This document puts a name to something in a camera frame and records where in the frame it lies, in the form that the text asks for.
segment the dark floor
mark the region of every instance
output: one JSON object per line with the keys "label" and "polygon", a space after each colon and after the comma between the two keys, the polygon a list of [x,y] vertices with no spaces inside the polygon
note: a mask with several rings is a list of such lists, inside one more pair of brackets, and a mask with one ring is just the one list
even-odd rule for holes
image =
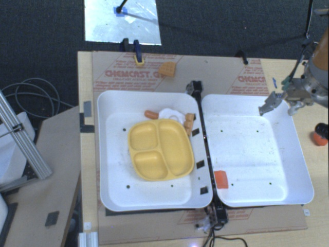
{"label": "dark floor", "polygon": [[[242,49],[248,57],[295,59],[304,40],[308,2],[156,0],[162,46],[142,46],[142,51],[234,56]],[[329,0],[314,0],[316,9],[328,5]],[[310,36],[318,41],[327,26],[327,17],[315,15]],[[80,50],[119,50],[117,44],[84,40],[84,0],[0,0],[0,89],[39,77],[57,88],[61,100],[77,105]],[[35,113],[49,115],[45,100],[21,100]],[[37,127],[39,120],[31,120]]]}

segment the yellow plate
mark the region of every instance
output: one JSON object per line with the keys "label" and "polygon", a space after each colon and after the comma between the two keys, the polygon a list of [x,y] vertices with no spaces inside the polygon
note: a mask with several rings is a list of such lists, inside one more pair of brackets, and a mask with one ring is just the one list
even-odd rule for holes
{"label": "yellow plate", "polygon": [[194,155],[184,127],[171,119],[135,124],[128,134],[129,152],[137,174],[149,181],[184,177]]}

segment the white tray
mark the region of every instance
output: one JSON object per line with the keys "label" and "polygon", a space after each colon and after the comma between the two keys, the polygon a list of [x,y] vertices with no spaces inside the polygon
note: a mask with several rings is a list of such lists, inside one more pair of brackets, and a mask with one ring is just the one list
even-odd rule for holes
{"label": "white tray", "polygon": [[[100,149],[100,196],[113,211],[145,209],[202,208],[210,204],[213,193],[196,101],[183,93],[146,93],[106,91],[97,102]],[[172,108],[184,114],[194,113],[190,137],[195,164],[204,161],[179,179],[146,181],[135,172],[128,148],[128,132],[136,123],[148,120],[145,110],[159,112]]]}
{"label": "white tray", "polygon": [[212,167],[225,171],[229,184],[217,193],[231,207],[306,204],[314,196],[288,104],[259,116],[265,99],[207,95],[202,101]]}

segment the white plastic object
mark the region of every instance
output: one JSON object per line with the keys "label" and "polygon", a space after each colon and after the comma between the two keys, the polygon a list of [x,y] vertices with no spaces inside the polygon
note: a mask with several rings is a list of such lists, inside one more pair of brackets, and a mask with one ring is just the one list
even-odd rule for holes
{"label": "white plastic object", "polygon": [[[35,132],[29,118],[25,112],[18,114],[19,121],[23,124],[28,136],[34,139]],[[0,125],[0,135],[7,133],[8,130],[4,124]],[[24,171],[26,158],[20,148],[12,138],[7,134],[0,138],[0,184],[5,184],[19,179]]]}
{"label": "white plastic object", "polygon": [[0,233],[4,227],[4,224],[5,224],[5,221],[7,218],[7,214],[8,214],[8,207],[6,205],[6,202],[1,197],[1,194],[0,194]]}
{"label": "white plastic object", "polygon": [[259,115],[266,97],[207,95],[202,101],[214,171],[225,171],[218,189],[231,207],[306,204],[314,196],[289,106]]}
{"label": "white plastic object", "polygon": [[165,108],[159,112],[159,119],[172,119],[184,125],[185,115],[177,110]]}
{"label": "white plastic object", "polygon": [[[146,181],[136,173],[128,149],[128,132],[136,123],[146,121],[144,112],[164,108],[194,113],[194,129],[189,137],[195,164],[192,172],[168,181]],[[100,158],[100,197],[113,211],[144,209],[203,208],[212,200],[209,167],[202,135],[198,105],[183,93],[106,91],[97,101]]]}

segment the cable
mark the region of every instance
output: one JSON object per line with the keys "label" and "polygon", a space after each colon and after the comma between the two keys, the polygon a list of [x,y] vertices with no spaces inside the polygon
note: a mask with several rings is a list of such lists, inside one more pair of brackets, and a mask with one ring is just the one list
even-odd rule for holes
{"label": "cable", "polygon": [[[43,88],[41,88],[40,86],[37,86],[33,83],[31,83],[31,81],[41,81],[43,83],[46,83],[53,91],[53,93],[55,94],[55,97],[51,97],[50,94],[48,92],[46,92]],[[26,112],[28,115],[30,116],[33,116],[33,117],[36,117],[36,118],[40,118],[40,119],[47,119],[47,118],[50,118],[52,116],[55,116],[59,113],[60,111],[60,106],[61,104],[67,106],[67,107],[74,107],[73,105],[69,104],[69,103],[66,103],[66,102],[63,102],[60,100],[60,96],[59,96],[59,93],[57,91],[57,89],[55,88],[54,85],[52,85],[49,81],[45,80],[45,79],[41,79],[41,78],[30,78],[30,79],[26,79],[22,82],[19,82],[19,83],[13,83],[11,85],[8,85],[6,87],[4,87],[2,89],[2,91],[4,90],[7,90],[8,88],[11,88],[11,87],[15,87],[15,92],[14,93],[11,93],[11,94],[7,94],[5,95],[6,98],[8,97],[15,97],[15,101],[17,103],[17,105],[24,111]],[[32,88],[35,88],[39,91],[41,91],[43,94],[38,94],[38,93],[34,93],[34,92],[19,92],[19,89],[22,87],[22,86],[28,86],[28,87],[32,87]],[[19,99],[18,99],[18,96],[19,95],[30,95],[30,96],[36,96],[36,97],[42,97],[42,98],[47,98],[49,100],[49,103],[50,103],[50,106],[51,106],[51,113],[50,113],[50,116],[43,116],[43,115],[39,115],[39,114],[35,114],[35,113],[32,113],[30,111],[28,111],[26,108],[24,108],[22,106],[22,104],[20,103]]]}
{"label": "cable", "polygon": [[216,231],[219,231],[223,228],[224,226],[222,226],[221,228],[219,229],[215,229],[214,227],[210,230],[210,233],[209,233],[209,236],[208,238],[206,239],[203,247],[206,247],[207,244],[209,243],[209,247],[214,247],[215,246],[215,239],[222,239],[222,240],[228,240],[228,241],[235,241],[235,240],[240,240],[244,243],[244,246],[245,247],[248,247],[248,244],[246,242],[245,239],[243,238],[240,238],[240,237],[237,237],[237,238],[226,238],[226,237],[223,237],[223,236],[215,236],[215,230]]}

